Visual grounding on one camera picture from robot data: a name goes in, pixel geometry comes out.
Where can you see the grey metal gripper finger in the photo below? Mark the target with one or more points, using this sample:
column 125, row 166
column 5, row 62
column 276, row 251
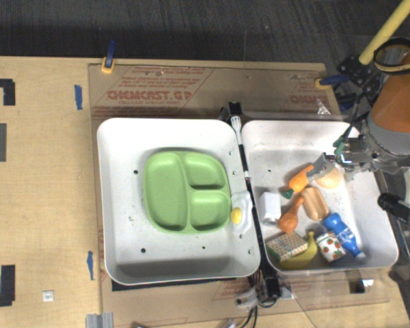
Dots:
column 350, row 175
column 322, row 166

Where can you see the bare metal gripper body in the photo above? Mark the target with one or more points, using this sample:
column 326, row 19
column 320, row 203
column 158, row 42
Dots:
column 360, row 154

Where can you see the tan bread bun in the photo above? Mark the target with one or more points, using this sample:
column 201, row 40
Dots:
column 329, row 180

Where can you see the tan biscuit packet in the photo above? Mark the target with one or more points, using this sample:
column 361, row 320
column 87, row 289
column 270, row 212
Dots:
column 287, row 246

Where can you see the black cylinder on white bracket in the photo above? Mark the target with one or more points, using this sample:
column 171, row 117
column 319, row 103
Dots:
column 398, row 205

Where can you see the blue bottle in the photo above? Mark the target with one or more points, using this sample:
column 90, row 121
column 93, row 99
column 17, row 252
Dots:
column 341, row 232

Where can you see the orange chicken drumstick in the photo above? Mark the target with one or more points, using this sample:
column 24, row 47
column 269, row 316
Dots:
column 288, row 220

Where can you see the yellow banana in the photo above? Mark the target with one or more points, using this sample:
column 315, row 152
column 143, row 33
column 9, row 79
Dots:
column 302, row 259

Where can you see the white fried egg toy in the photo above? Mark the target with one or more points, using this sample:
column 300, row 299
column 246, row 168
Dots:
column 242, row 205

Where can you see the thin black and white rod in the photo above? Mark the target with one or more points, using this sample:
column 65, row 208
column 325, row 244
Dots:
column 246, row 173

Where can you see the brown cardboard board red print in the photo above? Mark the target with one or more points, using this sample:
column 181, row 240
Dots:
column 198, row 87

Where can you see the green divided plate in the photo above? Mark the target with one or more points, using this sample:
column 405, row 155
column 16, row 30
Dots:
column 167, row 191

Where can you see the hot dog in bun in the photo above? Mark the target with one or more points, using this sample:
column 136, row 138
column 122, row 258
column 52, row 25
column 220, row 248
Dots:
column 315, row 203

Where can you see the strawberry print can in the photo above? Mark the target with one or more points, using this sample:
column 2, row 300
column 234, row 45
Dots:
column 331, row 248

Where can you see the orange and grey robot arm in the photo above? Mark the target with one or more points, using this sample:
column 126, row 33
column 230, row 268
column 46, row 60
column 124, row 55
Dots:
column 396, row 97

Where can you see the white plastic tray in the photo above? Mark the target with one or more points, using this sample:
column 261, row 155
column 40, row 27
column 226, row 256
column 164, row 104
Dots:
column 123, row 183
column 287, row 142

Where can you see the orange carrot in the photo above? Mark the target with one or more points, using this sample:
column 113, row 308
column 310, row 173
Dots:
column 299, row 181

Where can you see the white cube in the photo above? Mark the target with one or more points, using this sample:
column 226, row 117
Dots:
column 269, row 206

